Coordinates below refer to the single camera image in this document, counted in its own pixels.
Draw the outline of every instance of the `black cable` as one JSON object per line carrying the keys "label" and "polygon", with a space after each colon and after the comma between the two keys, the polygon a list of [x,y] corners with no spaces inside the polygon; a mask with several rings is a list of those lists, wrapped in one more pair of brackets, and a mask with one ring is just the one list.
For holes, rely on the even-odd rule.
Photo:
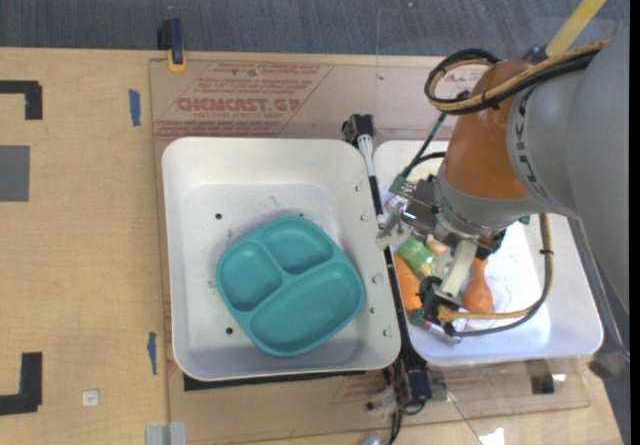
{"label": "black cable", "polygon": [[390,385],[391,374],[389,373],[389,367],[385,367],[384,369],[382,369],[382,375],[384,376],[384,380],[386,381],[387,385]]}
{"label": "black cable", "polygon": [[[432,96],[429,94],[429,88],[433,83],[433,79],[436,77],[436,75],[439,75],[439,72],[444,72],[446,74],[449,71],[449,65],[457,64],[461,61],[476,61],[476,60],[482,60],[482,59],[486,60],[490,65],[495,65],[496,63],[499,63],[501,61],[499,57],[495,56],[491,52],[488,52],[482,49],[460,50],[459,52],[454,52],[453,54],[445,57],[429,73],[429,76],[427,77],[427,81],[424,84],[424,94],[427,95],[429,99],[432,98]],[[463,100],[462,98],[459,98],[459,97],[439,99],[439,98],[436,98],[435,95],[433,95],[433,99],[434,101],[443,103],[443,104],[454,104]]]}
{"label": "black cable", "polygon": [[549,79],[559,77],[560,75],[576,72],[578,70],[584,70],[589,65],[589,63],[591,62],[591,60],[595,55],[596,55],[596,52],[583,54],[582,56],[576,57],[575,59],[567,61],[566,63],[562,63],[558,66],[554,66],[543,72],[540,72],[539,74],[536,74],[520,83],[514,84],[511,88],[503,91],[502,93],[495,95],[490,99],[483,101],[478,105],[469,107],[467,109],[462,109],[459,111],[450,111],[448,112],[448,114],[452,114],[452,115],[471,114],[478,111],[482,111],[483,109],[487,109],[489,107],[496,109],[501,102],[503,102],[509,97],[514,96],[515,94],[519,93],[524,89],[530,88],[531,86],[535,86],[536,84],[540,84],[541,82],[547,81]]}
{"label": "black cable", "polygon": [[431,132],[429,132],[429,136],[427,136],[427,139],[425,139],[424,143],[422,143],[420,150],[418,150],[418,153],[416,153],[415,157],[407,165],[407,167],[402,170],[401,174],[403,177],[405,178],[408,177],[409,174],[411,173],[411,170],[418,164],[420,157],[422,157],[422,155],[427,150],[427,148],[429,148],[429,145],[431,144],[433,139],[436,137],[436,134],[438,133],[438,130],[440,129],[440,126],[442,125],[446,117],[447,117],[447,113],[440,113],[440,116],[438,116],[438,119],[433,124],[433,127],[431,127]]}
{"label": "black cable", "polygon": [[[402,406],[399,411],[403,415],[406,415],[406,416],[417,415],[418,413],[420,413],[424,409],[426,404],[427,403],[425,401],[410,401],[410,402],[406,403],[404,406]],[[407,408],[409,408],[411,406],[417,406],[417,409],[407,410]]]}
{"label": "black cable", "polygon": [[391,418],[391,436],[389,437],[389,445],[392,445],[398,434],[400,434],[400,428],[402,427],[402,413],[396,411]]}
{"label": "black cable", "polygon": [[442,159],[447,152],[433,152],[427,155],[423,155],[418,159],[418,161],[413,165],[415,168],[418,164],[422,164],[423,162],[430,161],[431,159]]}
{"label": "black cable", "polygon": [[400,357],[393,362],[393,381],[398,381],[402,376],[402,360]]}
{"label": "black cable", "polygon": [[[539,84],[541,82],[552,79],[554,77],[564,75],[566,73],[583,70],[589,65],[593,57],[598,52],[599,51],[592,51],[592,52],[578,54],[568,59],[564,63],[561,63],[556,66],[552,66],[538,74],[535,74],[529,77],[528,79],[525,79],[519,83],[514,84],[512,87],[503,91],[502,93],[499,93],[498,95],[495,95],[492,98],[484,100],[477,105],[474,105],[465,109],[456,110],[456,111],[442,111],[442,112],[446,114],[451,114],[451,115],[462,115],[462,114],[470,114],[470,113],[478,112],[483,109],[487,109],[489,107],[495,109],[498,107],[498,105],[502,101],[506,100],[509,97],[514,96],[516,93],[522,91],[523,89],[529,88],[535,84]],[[431,102],[438,103],[438,104],[456,104],[459,102],[463,102],[464,100],[467,99],[466,97],[460,97],[460,96],[456,98],[438,98],[435,94],[432,94],[430,90],[431,84],[433,83],[433,79],[436,76],[438,70],[440,71],[444,70],[446,72],[447,64],[451,64],[452,62],[458,62],[462,59],[465,59],[465,56],[458,58],[457,53],[453,54],[448,58],[446,58],[444,61],[442,61],[442,63],[440,63],[440,65],[438,65],[438,67],[436,67],[436,69],[434,69],[429,74],[429,77],[427,78],[427,82],[425,83],[424,93]]]}

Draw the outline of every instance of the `metal bracket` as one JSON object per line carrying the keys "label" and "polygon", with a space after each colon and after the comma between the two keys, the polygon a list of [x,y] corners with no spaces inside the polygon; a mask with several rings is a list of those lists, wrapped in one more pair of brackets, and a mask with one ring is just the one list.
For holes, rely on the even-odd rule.
{"label": "metal bracket", "polygon": [[388,385],[384,390],[373,394],[366,404],[367,415],[379,420],[386,420],[398,411],[398,401],[393,385]]}
{"label": "metal bracket", "polygon": [[388,246],[393,246],[409,238],[411,228],[402,221],[402,211],[405,204],[405,201],[398,201],[393,206],[384,228],[378,232],[376,237],[378,249],[384,250]]}
{"label": "metal bracket", "polygon": [[169,425],[149,424],[145,432],[145,445],[186,445],[187,435],[184,422]]}

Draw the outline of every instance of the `toy kitchen sink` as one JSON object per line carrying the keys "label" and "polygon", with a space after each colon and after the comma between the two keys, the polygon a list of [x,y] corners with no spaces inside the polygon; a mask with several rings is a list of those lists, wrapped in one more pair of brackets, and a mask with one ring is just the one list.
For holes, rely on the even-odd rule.
{"label": "toy kitchen sink", "polygon": [[[383,203],[420,145],[388,141],[376,150]],[[187,375],[353,372],[397,358],[397,310],[356,148],[325,139],[183,138],[165,149],[162,173],[173,349]],[[538,315],[458,344],[409,324],[420,356],[446,367],[598,349],[602,327],[575,243],[566,219],[553,218],[558,275]],[[535,300],[542,279],[535,227],[515,228],[493,269],[507,287],[507,310]],[[254,281],[251,272],[266,274]]]}

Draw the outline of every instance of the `black tape marking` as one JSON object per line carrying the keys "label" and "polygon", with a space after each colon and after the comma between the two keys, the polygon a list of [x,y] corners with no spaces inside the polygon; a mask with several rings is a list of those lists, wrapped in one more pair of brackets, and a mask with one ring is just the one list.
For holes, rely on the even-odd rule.
{"label": "black tape marking", "polygon": [[42,353],[22,353],[17,394],[0,395],[0,416],[35,413],[42,404]]}
{"label": "black tape marking", "polygon": [[309,381],[328,377],[355,376],[365,374],[362,370],[345,372],[313,372],[308,374],[280,374],[276,376],[244,377],[239,379],[225,379],[221,381],[200,381],[187,374],[183,375],[184,391],[210,390],[212,388],[229,388],[233,386],[263,385],[267,383],[291,383],[295,381]]}
{"label": "black tape marking", "polygon": [[0,81],[0,93],[24,95],[24,119],[42,119],[42,86],[38,81]]}

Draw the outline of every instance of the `yellow cable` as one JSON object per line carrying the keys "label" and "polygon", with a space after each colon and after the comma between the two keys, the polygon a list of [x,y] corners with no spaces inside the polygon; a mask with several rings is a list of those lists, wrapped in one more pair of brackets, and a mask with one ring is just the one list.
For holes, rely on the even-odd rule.
{"label": "yellow cable", "polygon": [[441,322],[451,322],[456,319],[474,319],[474,320],[496,320],[496,319],[517,319],[518,317],[524,317],[533,310],[534,305],[531,305],[522,310],[515,312],[505,313],[479,313],[479,312],[457,312],[451,308],[440,305],[438,306],[438,320]]}
{"label": "yellow cable", "polygon": [[547,56],[565,52],[607,0],[582,0],[545,48]]}

